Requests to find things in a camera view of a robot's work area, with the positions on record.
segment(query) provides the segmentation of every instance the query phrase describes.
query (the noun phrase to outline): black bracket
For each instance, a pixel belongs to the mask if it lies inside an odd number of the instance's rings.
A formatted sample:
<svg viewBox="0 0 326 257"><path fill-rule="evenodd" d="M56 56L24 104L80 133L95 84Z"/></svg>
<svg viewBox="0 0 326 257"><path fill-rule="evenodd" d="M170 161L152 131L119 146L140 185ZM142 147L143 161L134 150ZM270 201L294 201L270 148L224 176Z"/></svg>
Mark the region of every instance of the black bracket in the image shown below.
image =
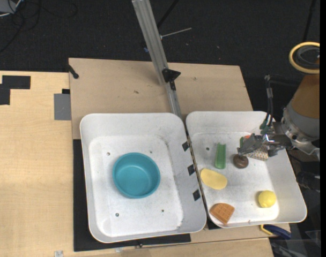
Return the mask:
<svg viewBox="0 0 326 257"><path fill-rule="evenodd" d="M170 70L170 69L163 69L162 74L163 74L163 77L164 77L164 81L166 83L168 83L168 82L170 83L170 88L172 90L176 90L175 79L177 77L179 77L179 75L181 73L179 71L173 71L173 70Z"/></svg>

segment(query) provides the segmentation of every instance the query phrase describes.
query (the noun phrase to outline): wooden table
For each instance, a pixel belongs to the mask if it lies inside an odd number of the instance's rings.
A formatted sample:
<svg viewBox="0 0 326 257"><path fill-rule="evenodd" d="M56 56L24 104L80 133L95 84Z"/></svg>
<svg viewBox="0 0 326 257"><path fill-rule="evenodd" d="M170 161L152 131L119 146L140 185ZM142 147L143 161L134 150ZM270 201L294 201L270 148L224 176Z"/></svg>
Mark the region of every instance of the wooden table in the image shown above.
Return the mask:
<svg viewBox="0 0 326 257"><path fill-rule="evenodd" d="M11 89L10 105L0 105L0 257L52 257L55 251L64 257L273 256L268 236L258 226L205 228L192 233L185 245L74 252L72 138L79 138L81 117L90 112L167 112L169 106L150 62L69 63L79 79L68 73L0 71L0 84L2 75L31 76L30 89ZM176 86L184 116L195 110L252 110L239 67L171 68L182 72ZM72 121L54 119L54 94L63 88L71 88Z"/></svg>

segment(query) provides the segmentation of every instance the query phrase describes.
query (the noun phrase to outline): blue plate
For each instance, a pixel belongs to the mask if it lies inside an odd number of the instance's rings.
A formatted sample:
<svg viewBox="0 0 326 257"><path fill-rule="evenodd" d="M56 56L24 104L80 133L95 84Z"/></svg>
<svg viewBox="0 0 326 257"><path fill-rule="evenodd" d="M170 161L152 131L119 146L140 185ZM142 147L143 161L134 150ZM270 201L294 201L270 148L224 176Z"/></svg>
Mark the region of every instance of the blue plate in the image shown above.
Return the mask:
<svg viewBox="0 0 326 257"><path fill-rule="evenodd" d="M144 198L158 188L158 166L142 153L122 155L113 166L113 181L117 189L129 198Z"/></svg>

